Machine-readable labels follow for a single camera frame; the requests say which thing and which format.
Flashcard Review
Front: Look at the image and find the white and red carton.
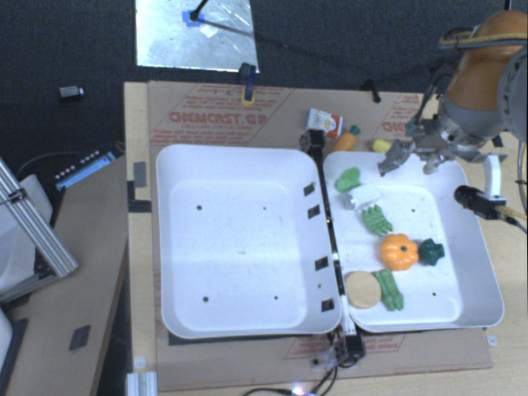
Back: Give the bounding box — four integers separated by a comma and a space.
304, 107, 345, 140

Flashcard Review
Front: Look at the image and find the tan round biscuit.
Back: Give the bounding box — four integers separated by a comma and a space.
343, 270, 383, 310

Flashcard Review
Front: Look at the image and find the orange pumpkin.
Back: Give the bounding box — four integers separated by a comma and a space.
379, 232, 420, 272

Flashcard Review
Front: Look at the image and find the dark green broccoli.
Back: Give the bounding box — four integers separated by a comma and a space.
417, 238, 446, 267

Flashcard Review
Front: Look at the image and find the white and grey carton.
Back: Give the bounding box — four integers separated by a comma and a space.
340, 182, 382, 211

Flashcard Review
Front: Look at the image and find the black cylinder on white bracket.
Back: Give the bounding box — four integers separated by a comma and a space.
453, 153, 509, 221

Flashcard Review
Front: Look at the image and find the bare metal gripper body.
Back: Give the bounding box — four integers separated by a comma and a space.
411, 119, 491, 161

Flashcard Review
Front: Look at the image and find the light green lettuce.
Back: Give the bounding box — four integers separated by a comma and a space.
334, 167, 363, 194

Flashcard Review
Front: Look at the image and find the black block with thin wires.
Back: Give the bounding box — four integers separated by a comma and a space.
299, 129, 328, 154
328, 331, 367, 367

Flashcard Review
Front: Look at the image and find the green asparagus bundle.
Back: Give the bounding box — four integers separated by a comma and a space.
361, 204, 394, 238
372, 268, 406, 313

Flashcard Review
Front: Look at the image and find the white plastic tray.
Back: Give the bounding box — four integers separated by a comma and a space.
154, 143, 344, 341
322, 150, 506, 333

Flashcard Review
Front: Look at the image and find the brown cardboard board red print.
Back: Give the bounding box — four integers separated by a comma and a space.
147, 80, 494, 393

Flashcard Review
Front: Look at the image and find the orange carrot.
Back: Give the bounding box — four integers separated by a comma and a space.
332, 124, 361, 153

